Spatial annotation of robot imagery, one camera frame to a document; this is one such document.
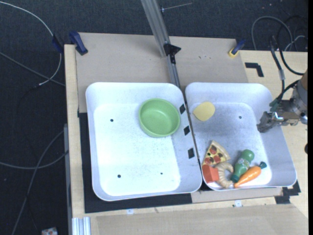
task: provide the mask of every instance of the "toy sink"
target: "toy sink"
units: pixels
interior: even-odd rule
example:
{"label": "toy sink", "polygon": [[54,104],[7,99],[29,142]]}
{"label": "toy sink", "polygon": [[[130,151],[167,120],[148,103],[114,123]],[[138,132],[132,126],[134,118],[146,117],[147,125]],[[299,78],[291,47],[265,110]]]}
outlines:
{"label": "toy sink", "polygon": [[[255,154],[251,166],[261,161],[268,165],[258,178],[241,188],[288,187],[295,183],[296,171],[282,128],[275,127],[266,133],[257,130],[263,112],[269,111],[272,102],[266,87],[248,83],[191,83],[185,95],[201,163],[214,140],[229,153],[228,162],[232,165],[244,149]],[[200,121],[192,112],[206,101],[214,104],[215,113],[207,121]],[[222,188],[215,182],[207,185],[213,190],[234,189]]]}
{"label": "toy sink", "polygon": [[[178,130],[153,138],[140,127],[141,104],[151,98],[172,103]],[[115,201],[191,193],[202,183],[201,169],[181,90],[168,83],[98,82],[86,90],[92,187]]]}
{"label": "toy sink", "polygon": [[[172,103],[180,114],[178,130],[154,138],[140,127],[141,104],[151,98]],[[169,83],[97,82],[86,90],[92,187],[103,200],[191,193],[202,184],[202,164],[212,141],[221,144],[234,165],[241,151],[255,153],[251,165],[268,166],[241,188],[288,187],[296,171],[281,127],[257,130],[272,96],[260,84],[191,83],[182,91]],[[214,115],[200,121],[193,110],[203,102],[215,106]],[[207,184],[213,190],[217,183]]]}

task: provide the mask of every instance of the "green bowl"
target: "green bowl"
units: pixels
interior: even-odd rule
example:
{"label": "green bowl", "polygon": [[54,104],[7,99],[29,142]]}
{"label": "green bowl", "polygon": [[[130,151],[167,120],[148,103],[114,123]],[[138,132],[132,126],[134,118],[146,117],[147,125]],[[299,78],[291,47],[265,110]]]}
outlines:
{"label": "green bowl", "polygon": [[146,134],[154,138],[162,138],[177,131],[180,115],[169,101],[152,98],[140,106],[139,121],[141,129]]}

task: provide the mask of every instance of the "toy pizza slice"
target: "toy pizza slice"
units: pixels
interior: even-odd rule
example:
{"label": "toy pizza slice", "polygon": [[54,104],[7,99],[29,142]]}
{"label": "toy pizza slice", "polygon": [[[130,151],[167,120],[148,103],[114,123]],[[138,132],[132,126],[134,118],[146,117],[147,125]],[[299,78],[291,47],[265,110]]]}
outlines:
{"label": "toy pizza slice", "polygon": [[230,159],[228,152],[216,141],[212,141],[203,160],[202,165],[216,165]]}

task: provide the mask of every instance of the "black cable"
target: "black cable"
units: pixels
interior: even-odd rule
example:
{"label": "black cable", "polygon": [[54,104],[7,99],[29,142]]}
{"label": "black cable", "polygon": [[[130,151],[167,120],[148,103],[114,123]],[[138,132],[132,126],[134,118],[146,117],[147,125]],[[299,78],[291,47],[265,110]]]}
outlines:
{"label": "black cable", "polygon": [[21,63],[19,63],[18,61],[16,61],[16,60],[14,60],[13,58],[11,58],[11,57],[5,55],[5,54],[2,53],[2,52],[0,52],[0,55],[3,56],[3,57],[5,57],[6,59],[12,61],[13,63],[15,63],[15,64],[17,64],[17,65],[23,67],[24,69],[26,69],[26,70],[28,70],[28,71],[30,71],[30,72],[32,72],[32,73],[34,73],[34,74],[36,74],[36,75],[42,77],[42,78],[45,78],[45,79],[47,79],[47,80],[49,80],[49,81],[51,81],[51,82],[53,82],[53,83],[56,83],[56,84],[58,84],[58,85],[61,85],[61,86],[64,86],[64,87],[65,87],[65,84],[62,84],[62,83],[60,83],[60,82],[58,82],[58,81],[56,81],[56,80],[54,80],[54,79],[51,79],[50,77],[47,77],[47,76],[45,76],[45,75],[42,75],[41,73],[39,73],[39,72],[37,72],[37,71],[35,71],[35,70],[33,70],[33,69],[31,69],[31,68],[29,68],[29,67],[27,67],[27,66],[21,64]]}
{"label": "black cable", "polygon": [[[56,160],[46,164],[46,165],[42,165],[40,167],[38,167],[38,169],[43,169],[43,168],[47,168],[51,165],[54,165],[55,163],[57,163],[58,161],[60,161],[63,157],[65,157],[66,155],[68,154],[68,151],[66,151],[65,153],[63,153],[60,157],[58,157]],[[3,165],[3,166],[7,166],[7,167],[10,167],[10,168],[14,168],[14,169],[22,169],[22,170],[35,170],[37,167],[26,167],[26,166],[18,166],[18,165],[11,165],[11,164],[7,164],[7,163],[4,163],[4,162],[0,162],[0,165]]]}
{"label": "black cable", "polygon": [[[300,18],[300,19],[302,19],[305,24],[308,23],[308,20],[307,20],[306,18],[304,18],[304,17],[302,17],[302,16],[298,16],[298,15],[297,15],[297,17]],[[297,32],[300,31],[300,30],[303,30],[305,40],[307,40],[307,35],[308,35],[308,34],[307,34],[308,29],[306,29],[307,31],[305,32],[305,30],[304,30],[305,28],[304,28],[304,27],[298,28],[299,23],[300,23],[300,22],[297,21],[296,27],[295,27],[295,29],[294,29],[294,31],[293,31],[293,43],[292,43],[292,45],[293,45],[295,51],[298,51],[298,47],[297,47],[297,44],[296,44],[296,40],[297,40],[298,37],[300,36],[300,35],[296,35]]]}
{"label": "black cable", "polygon": [[[7,2],[0,1],[0,4],[4,4],[4,5],[7,5],[7,6],[11,6],[11,7],[15,8],[15,9],[24,11],[24,12],[26,12],[26,13],[32,15],[33,17],[35,17],[36,19],[38,19],[38,20],[47,28],[47,30],[49,31],[50,35],[51,35],[52,38],[54,39],[55,35],[52,33],[52,31],[51,31],[51,29],[48,27],[48,25],[46,25],[45,22],[44,22],[41,18],[39,18],[38,16],[36,16],[34,13],[32,13],[32,12],[26,10],[26,9],[20,8],[20,7],[18,7],[18,6],[15,6],[15,5],[13,5],[13,4],[7,3]],[[15,61],[14,59],[8,57],[7,55],[5,55],[5,54],[3,54],[3,53],[0,53],[0,54],[1,54],[2,56],[4,56],[4,57],[8,58],[8,59],[11,60],[12,62],[15,62],[16,64],[20,65],[21,67],[23,67],[23,68],[25,68],[25,69],[27,69],[27,70],[29,70],[29,71],[35,73],[35,74],[37,74],[37,75],[39,75],[39,76],[44,77],[45,79],[47,79],[46,81],[40,83],[39,86],[41,86],[41,85],[43,85],[43,84],[45,84],[45,83],[47,83],[47,82],[49,82],[49,81],[56,82],[56,81],[53,80],[53,77],[54,77],[54,76],[57,74],[57,72],[59,71],[59,69],[60,69],[60,67],[61,67],[61,63],[62,63],[62,52],[60,52],[60,61],[59,61],[59,65],[58,65],[58,67],[57,67],[55,73],[54,73],[51,77],[48,78],[48,77],[43,76],[43,75],[41,75],[40,73],[38,73],[38,72],[36,72],[36,71],[34,71],[34,70],[32,70],[32,69],[30,69],[30,68],[28,68],[28,67],[26,67],[26,66],[20,64],[19,62],[17,62],[17,61]]]}
{"label": "black cable", "polygon": [[289,34],[289,37],[290,37],[290,42],[292,43],[293,42],[293,38],[292,38],[292,34],[291,34],[291,31],[289,30],[288,26],[283,22],[281,21],[280,19],[276,18],[276,17],[272,17],[272,16],[263,16],[263,17],[259,17],[257,20],[255,20],[252,24],[252,28],[251,28],[251,38],[252,38],[252,43],[253,43],[253,46],[254,46],[254,49],[257,50],[257,47],[256,47],[256,44],[255,44],[255,41],[254,41],[254,27],[256,25],[256,23],[260,20],[264,20],[264,19],[268,19],[268,20],[273,20],[273,21],[276,21],[278,22],[281,26],[284,27],[284,29],[288,32]]}
{"label": "black cable", "polygon": [[297,46],[297,40],[299,38],[304,38],[305,40],[305,46],[304,46],[304,51],[305,52],[308,52],[308,37],[305,36],[305,35],[297,35],[295,38],[294,38],[294,41],[293,41],[293,47],[295,49],[295,51],[302,51],[302,50],[298,50],[298,46]]}
{"label": "black cable", "polygon": [[20,100],[19,100],[19,102],[18,102],[18,104],[17,104],[17,106],[16,106],[16,117],[13,118],[13,127],[12,127],[12,128],[13,128],[13,131],[14,131],[15,129],[18,129],[19,131],[22,132],[22,134],[23,134],[23,136],[25,137],[25,139],[26,139],[28,145],[30,146],[30,151],[31,151],[32,155],[35,157],[36,161],[38,161],[38,157],[37,157],[37,155],[36,155],[36,153],[35,153],[35,149],[34,149],[33,145],[31,144],[31,141],[29,140],[27,134],[25,133],[25,130],[23,129],[23,124],[21,124],[20,128],[16,128],[16,126],[18,126],[19,121],[22,122],[22,121],[21,121],[21,118],[19,117],[19,116],[20,116],[20,115],[19,115],[19,110],[20,110],[20,108],[21,108],[21,104],[22,104],[23,100],[27,97],[27,95],[28,95],[31,91],[35,90],[36,88],[38,88],[38,87],[32,87],[32,88],[28,89],[28,90],[22,95],[22,97],[20,98]]}
{"label": "black cable", "polygon": [[[286,19],[286,20],[285,20],[285,23],[287,23],[289,20],[294,19],[294,18],[301,18],[301,19],[303,19],[303,20],[306,20],[306,19],[305,19],[304,17],[302,17],[302,16],[294,15],[294,16],[291,16],[291,17],[289,17],[288,19]],[[278,46],[278,51],[279,51],[279,54],[280,54],[280,56],[281,56],[281,59],[282,59],[284,65],[285,65],[285,67],[286,67],[290,72],[292,72],[292,73],[294,73],[294,74],[296,74],[296,75],[302,76],[303,73],[294,71],[292,68],[290,68],[289,65],[287,64],[285,58],[284,58],[282,48],[281,48],[281,46],[280,46],[280,44],[279,44],[279,34],[280,34],[282,28],[283,28],[283,26],[281,26],[280,29],[278,30],[278,32],[277,32],[277,37],[276,37],[276,42],[277,42],[277,46]]]}
{"label": "black cable", "polygon": [[[278,61],[278,59],[277,59],[277,57],[276,57],[273,41],[276,42],[276,39],[275,39],[274,36],[271,36],[271,37],[269,38],[269,41],[268,41],[269,46],[270,46],[270,52],[271,52],[272,57],[273,57],[273,59],[274,59],[274,61],[275,61],[275,63],[276,63],[276,66],[277,66],[277,68],[278,68],[278,70],[279,70],[279,72],[280,72],[279,74],[280,74],[280,76],[282,76],[282,74],[283,74],[283,69],[282,69],[282,67],[280,66],[280,63],[279,63],[279,61]],[[282,80],[282,92],[283,92],[284,89],[285,89],[285,80],[284,80],[284,79],[285,79],[284,77],[281,77],[281,80]]]}
{"label": "black cable", "polygon": [[289,90],[290,88],[295,87],[295,85],[296,85],[298,82],[299,82],[299,80],[296,80],[296,81],[294,81],[293,83],[289,84],[289,85],[277,96],[276,99],[278,100],[278,103],[280,103],[280,101],[283,99],[283,96],[284,96],[285,92],[286,92],[287,90]]}
{"label": "black cable", "polygon": [[29,197],[27,196],[27,205],[28,205],[28,209],[29,209],[29,212],[30,212],[30,217],[31,217],[31,221],[33,222],[33,225],[35,227],[35,229],[37,230],[38,234],[40,234],[40,231],[35,223],[35,219],[34,219],[34,214],[33,214],[33,211],[31,210],[31,207],[30,207],[30,203],[29,203]]}
{"label": "black cable", "polygon": [[32,187],[32,185],[33,185],[34,178],[35,178],[35,176],[36,176],[36,172],[37,172],[37,170],[38,170],[38,168],[39,168],[39,166],[40,166],[40,163],[41,163],[41,161],[43,160],[44,156],[46,155],[48,149],[49,149],[49,148],[53,145],[53,143],[61,136],[61,134],[62,134],[63,132],[64,132],[64,131],[61,131],[61,132],[50,142],[50,144],[49,144],[49,145],[47,146],[47,148],[44,150],[43,154],[41,155],[41,157],[40,157],[40,159],[39,159],[39,161],[38,161],[38,163],[37,163],[36,169],[34,170],[33,176],[32,176],[32,178],[31,178],[31,180],[30,180],[30,183],[29,183],[29,186],[28,186],[28,190],[27,190],[26,196],[25,196],[25,198],[24,198],[24,201],[23,201],[23,204],[22,204],[22,207],[21,207],[19,216],[18,216],[18,218],[17,218],[17,220],[16,220],[16,223],[15,223],[15,225],[14,225],[14,228],[13,228],[13,231],[12,231],[12,235],[15,234],[16,228],[17,228],[17,226],[18,226],[18,224],[19,224],[21,215],[22,215],[22,213],[23,213],[23,210],[24,210],[24,207],[25,207],[25,204],[26,204],[26,201],[27,201],[27,197],[28,197],[28,195],[29,195],[29,193],[30,193],[30,190],[31,190],[31,187]]}

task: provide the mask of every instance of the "orange carrot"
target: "orange carrot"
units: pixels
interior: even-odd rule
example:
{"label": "orange carrot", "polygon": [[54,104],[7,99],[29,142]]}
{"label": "orange carrot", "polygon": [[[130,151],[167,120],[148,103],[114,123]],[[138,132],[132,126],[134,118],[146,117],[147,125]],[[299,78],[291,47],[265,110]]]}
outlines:
{"label": "orange carrot", "polygon": [[234,188],[238,188],[239,185],[247,183],[252,179],[257,178],[261,174],[261,169],[265,168],[267,165],[261,162],[259,166],[250,167],[239,179],[238,182],[234,183]]}

